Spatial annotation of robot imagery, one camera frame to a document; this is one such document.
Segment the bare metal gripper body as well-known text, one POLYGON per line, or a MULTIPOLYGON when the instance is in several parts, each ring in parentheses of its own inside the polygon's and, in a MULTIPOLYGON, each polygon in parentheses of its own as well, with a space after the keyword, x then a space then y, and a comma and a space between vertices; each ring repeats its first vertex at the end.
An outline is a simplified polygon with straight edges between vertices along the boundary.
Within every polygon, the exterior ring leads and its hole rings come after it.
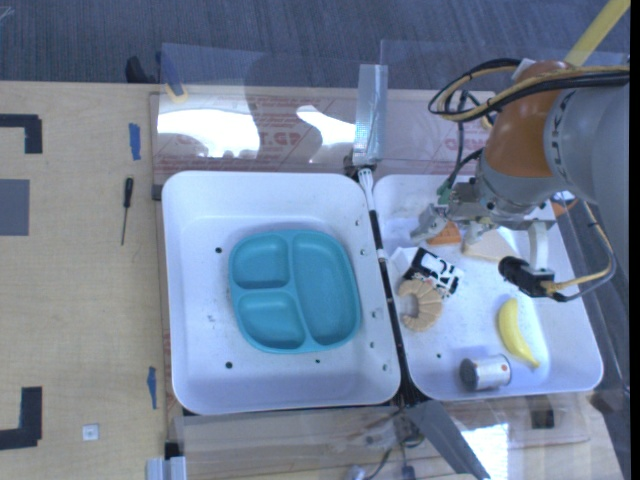
POLYGON ((514 205, 509 200, 500 199, 480 182, 459 182, 451 189, 445 209, 445 216, 456 224, 475 231, 488 231, 500 227, 512 231, 527 231, 534 224, 542 224, 546 229, 556 224, 550 217, 535 216, 537 208, 514 205))

